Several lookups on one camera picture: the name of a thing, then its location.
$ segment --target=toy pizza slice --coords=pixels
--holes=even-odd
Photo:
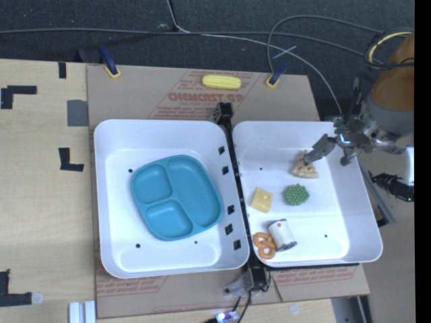
[[[304,151],[304,153],[301,155],[294,169],[292,170],[292,175],[302,178],[317,178],[319,177],[319,174],[317,173],[313,164],[309,163],[307,166],[304,164],[304,154],[307,153],[307,151]]]

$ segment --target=black hole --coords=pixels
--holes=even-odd
[[[232,233],[232,232],[234,231],[234,228],[232,227],[232,224],[227,225],[227,226],[224,228],[224,231],[226,232],[226,235],[228,235],[228,234]]]
[[[234,250],[237,250],[241,247],[241,241],[240,240],[236,240],[234,242]]]

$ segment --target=brown pretzel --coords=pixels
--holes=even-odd
[[[259,256],[265,260],[269,260],[275,256],[276,247],[274,240],[269,234],[257,232],[253,235],[253,244],[257,246]]]

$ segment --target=dark background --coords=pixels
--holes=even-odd
[[[379,32],[415,26],[415,0],[171,0],[172,11],[167,0],[0,0],[0,6],[0,58],[3,59],[98,63],[97,47],[103,45],[119,65],[253,72],[270,72],[264,44],[227,37],[192,36],[184,31],[261,32],[229,36],[266,43],[272,27],[292,17],[276,30],[291,36],[272,36],[271,44],[282,49],[295,47],[291,50],[295,56],[285,54],[273,59],[273,66],[277,68],[287,61],[287,74],[308,76],[321,118],[339,114],[322,76],[346,112],[352,101],[355,77],[360,73],[371,78],[378,75],[369,70],[360,56],[369,42]],[[334,18],[371,30],[309,16]],[[34,28],[175,33],[5,33]],[[349,50],[292,34],[318,38]],[[386,42],[376,52],[376,58],[386,61],[399,41]],[[272,49],[271,57],[279,52]],[[363,80],[364,93],[371,85],[372,81]]]

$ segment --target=cardboard box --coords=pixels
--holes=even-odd
[[[236,298],[224,297],[223,288],[241,276],[241,269],[127,280],[104,270],[98,239],[94,129],[114,118],[207,120],[218,102],[232,103],[234,125],[244,120],[319,120],[308,79],[283,75],[275,89],[268,89],[267,73],[128,66],[121,66],[121,73],[113,80],[103,65],[87,66],[98,318],[231,308]],[[235,91],[204,87],[205,74],[234,75],[241,78],[242,86]],[[269,291],[256,295],[252,304],[369,294],[360,264],[293,268],[271,275]]]

